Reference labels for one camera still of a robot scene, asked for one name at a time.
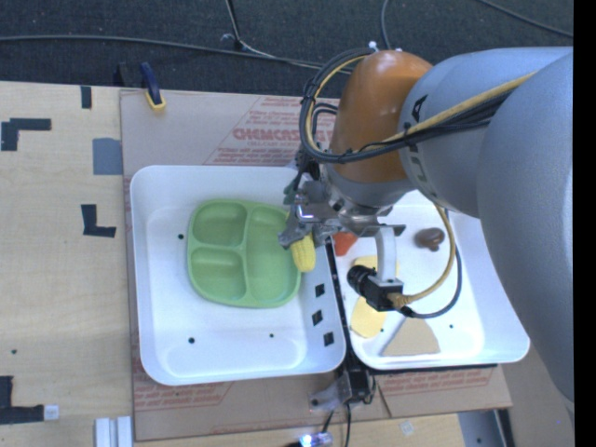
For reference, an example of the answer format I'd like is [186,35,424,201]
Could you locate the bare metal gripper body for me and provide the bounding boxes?
[291,182,407,239]

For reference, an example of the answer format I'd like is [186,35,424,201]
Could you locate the brown cardboard board red print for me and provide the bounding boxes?
[118,88,514,442]

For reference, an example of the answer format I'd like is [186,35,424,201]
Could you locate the orange carrot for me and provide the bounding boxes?
[333,231,359,258]

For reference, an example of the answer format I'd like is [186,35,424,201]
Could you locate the tan pizza slice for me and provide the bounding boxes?
[380,317,441,359]

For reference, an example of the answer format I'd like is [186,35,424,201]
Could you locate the pale yellow toy food piece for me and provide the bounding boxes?
[349,294,388,340]

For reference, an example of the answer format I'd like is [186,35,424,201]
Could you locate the green divided plate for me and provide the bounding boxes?
[185,197,303,309]

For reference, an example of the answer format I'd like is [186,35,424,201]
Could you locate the white plastic tray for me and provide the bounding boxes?
[129,164,347,386]
[332,188,532,372]

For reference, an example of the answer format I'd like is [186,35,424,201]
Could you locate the black cylinder on white bracket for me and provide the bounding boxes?
[345,223,406,313]

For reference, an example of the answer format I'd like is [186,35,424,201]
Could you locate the brown mushroom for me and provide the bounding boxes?
[414,226,446,253]

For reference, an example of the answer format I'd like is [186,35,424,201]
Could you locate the yellow corn cob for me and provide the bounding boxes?
[289,231,318,274]

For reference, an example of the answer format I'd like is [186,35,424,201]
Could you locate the black block with thin wires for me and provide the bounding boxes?
[308,365,376,410]

